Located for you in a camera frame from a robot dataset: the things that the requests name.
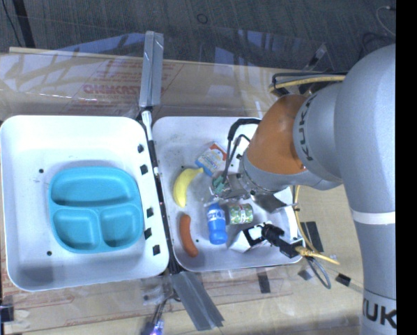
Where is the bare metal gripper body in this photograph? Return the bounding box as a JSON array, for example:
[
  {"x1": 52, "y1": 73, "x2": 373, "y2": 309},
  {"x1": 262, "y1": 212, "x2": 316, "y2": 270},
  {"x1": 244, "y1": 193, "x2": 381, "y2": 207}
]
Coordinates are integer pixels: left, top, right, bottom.
[{"x1": 207, "y1": 172, "x2": 257, "y2": 205}]

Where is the green and white can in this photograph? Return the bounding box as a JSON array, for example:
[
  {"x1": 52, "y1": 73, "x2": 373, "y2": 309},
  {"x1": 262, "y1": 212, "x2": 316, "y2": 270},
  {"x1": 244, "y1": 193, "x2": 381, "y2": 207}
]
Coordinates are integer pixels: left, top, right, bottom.
[{"x1": 227, "y1": 202, "x2": 255, "y2": 225}]

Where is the white, blue and orange carton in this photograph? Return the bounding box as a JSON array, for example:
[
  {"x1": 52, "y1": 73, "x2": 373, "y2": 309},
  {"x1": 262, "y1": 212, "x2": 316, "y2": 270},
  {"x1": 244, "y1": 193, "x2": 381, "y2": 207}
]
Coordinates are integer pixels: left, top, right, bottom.
[{"x1": 194, "y1": 141, "x2": 228, "y2": 178}]

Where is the blue plastic bottle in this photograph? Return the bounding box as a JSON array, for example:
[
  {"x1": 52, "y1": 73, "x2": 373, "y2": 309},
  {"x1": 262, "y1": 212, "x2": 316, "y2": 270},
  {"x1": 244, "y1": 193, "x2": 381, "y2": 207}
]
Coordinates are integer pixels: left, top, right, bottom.
[{"x1": 206, "y1": 202, "x2": 229, "y2": 246}]

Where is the yellow banana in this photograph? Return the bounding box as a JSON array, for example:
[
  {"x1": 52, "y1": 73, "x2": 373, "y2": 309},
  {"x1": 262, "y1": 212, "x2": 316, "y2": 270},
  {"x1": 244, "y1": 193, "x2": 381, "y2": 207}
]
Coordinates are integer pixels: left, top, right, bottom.
[{"x1": 173, "y1": 167, "x2": 204, "y2": 209}]

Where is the orange-brown sausage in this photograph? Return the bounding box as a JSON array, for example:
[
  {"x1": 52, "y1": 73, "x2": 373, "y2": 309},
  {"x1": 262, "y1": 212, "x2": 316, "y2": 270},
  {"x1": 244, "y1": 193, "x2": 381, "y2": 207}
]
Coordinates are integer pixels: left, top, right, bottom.
[{"x1": 179, "y1": 214, "x2": 199, "y2": 258}]

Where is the white plastic tray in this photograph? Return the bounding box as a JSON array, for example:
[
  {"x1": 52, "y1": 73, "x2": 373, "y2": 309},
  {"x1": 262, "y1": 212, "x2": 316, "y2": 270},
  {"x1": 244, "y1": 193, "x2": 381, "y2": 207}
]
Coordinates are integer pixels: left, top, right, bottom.
[
  {"x1": 151, "y1": 116, "x2": 308, "y2": 274},
  {"x1": 0, "y1": 114, "x2": 170, "y2": 292}
]

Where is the thin black and white rod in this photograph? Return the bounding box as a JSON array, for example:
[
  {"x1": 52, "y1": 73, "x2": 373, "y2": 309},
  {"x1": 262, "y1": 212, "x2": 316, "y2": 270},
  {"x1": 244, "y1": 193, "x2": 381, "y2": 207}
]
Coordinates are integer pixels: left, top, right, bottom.
[{"x1": 140, "y1": 110, "x2": 179, "y2": 275}]

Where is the brown cardboard board, red print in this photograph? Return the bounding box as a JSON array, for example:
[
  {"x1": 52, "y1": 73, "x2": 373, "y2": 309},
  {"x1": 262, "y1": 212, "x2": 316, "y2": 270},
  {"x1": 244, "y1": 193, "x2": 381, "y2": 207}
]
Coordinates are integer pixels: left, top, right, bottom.
[{"x1": 0, "y1": 47, "x2": 367, "y2": 335}]

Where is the blue divided plate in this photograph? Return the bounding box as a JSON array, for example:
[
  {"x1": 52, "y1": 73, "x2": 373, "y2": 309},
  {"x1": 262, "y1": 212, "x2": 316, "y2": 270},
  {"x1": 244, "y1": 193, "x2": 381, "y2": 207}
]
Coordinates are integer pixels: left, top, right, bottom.
[{"x1": 47, "y1": 166, "x2": 145, "y2": 254}]

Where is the black cylinder on white bracket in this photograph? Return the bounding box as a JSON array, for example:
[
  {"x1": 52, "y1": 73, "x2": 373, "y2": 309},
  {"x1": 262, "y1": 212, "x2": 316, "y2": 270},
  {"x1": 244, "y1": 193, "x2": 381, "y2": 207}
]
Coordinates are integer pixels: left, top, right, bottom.
[{"x1": 252, "y1": 192, "x2": 305, "y2": 260}]

